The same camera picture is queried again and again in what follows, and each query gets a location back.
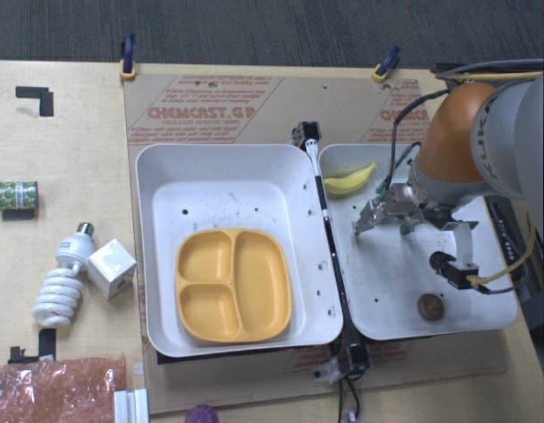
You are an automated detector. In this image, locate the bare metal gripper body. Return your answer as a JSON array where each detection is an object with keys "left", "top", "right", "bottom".
[{"left": 376, "top": 182, "right": 454, "bottom": 231}]

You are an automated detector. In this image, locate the thin black and white rod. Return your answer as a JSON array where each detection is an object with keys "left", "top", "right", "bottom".
[{"left": 304, "top": 138, "right": 361, "bottom": 348}]

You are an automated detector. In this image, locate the yellow banana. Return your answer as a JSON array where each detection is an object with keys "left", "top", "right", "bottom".
[{"left": 323, "top": 160, "right": 379, "bottom": 197}]

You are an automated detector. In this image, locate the white plastic tray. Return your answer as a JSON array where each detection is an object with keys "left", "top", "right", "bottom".
[
  {"left": 135, "top": 143, "right": 345, "bottom": 359},
  {"left": 317, "top": 143, "right": 519, "bottom": 342}
]

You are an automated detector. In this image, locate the brown doughnut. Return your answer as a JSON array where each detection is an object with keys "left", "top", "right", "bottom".
[{"left": 416, "top": 292, "right": 445, "bottom": 323}]

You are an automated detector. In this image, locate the yellow divided plate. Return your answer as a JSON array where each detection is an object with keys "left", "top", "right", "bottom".
[{"left": 174, "top": 227, "right": 294, "bottom": 344}]

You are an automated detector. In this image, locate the brown cardboard board red print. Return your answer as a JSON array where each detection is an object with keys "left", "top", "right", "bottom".
[{"left": 123, "top": 63, "right": 509, "bottom": 416}]

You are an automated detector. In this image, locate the purple round object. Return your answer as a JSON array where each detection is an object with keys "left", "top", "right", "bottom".
[{"left": 184, "top": 404, "right": 220, "bottom": 423}]

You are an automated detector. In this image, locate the white cube box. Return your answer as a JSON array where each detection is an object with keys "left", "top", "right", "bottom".
[{"left": 86, "top": 238, "right": 138, "bottom": 301}]

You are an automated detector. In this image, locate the white spiral light bulb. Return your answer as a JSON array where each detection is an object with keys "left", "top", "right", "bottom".
[{"left": 31, "top": 221, "right": 98, "bottom": 329}]

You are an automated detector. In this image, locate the green patterned can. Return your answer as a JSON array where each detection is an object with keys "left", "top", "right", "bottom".
[{"left": 0, "top": 180, "right": 40, "bottom": 212}]

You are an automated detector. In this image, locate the black cylinder on white bracket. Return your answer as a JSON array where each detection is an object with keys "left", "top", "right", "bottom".
[{"left": 428, "top": 220, "right": 481, "bottom": 291}]

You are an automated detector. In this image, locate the black block with thin wires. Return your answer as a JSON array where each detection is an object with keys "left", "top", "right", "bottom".
[
  {"left": 339, "top": 345, "right": 372, "bottom": 375},
  {"left": 292, "top": 121, "right": 322, "bottom": 150}
]

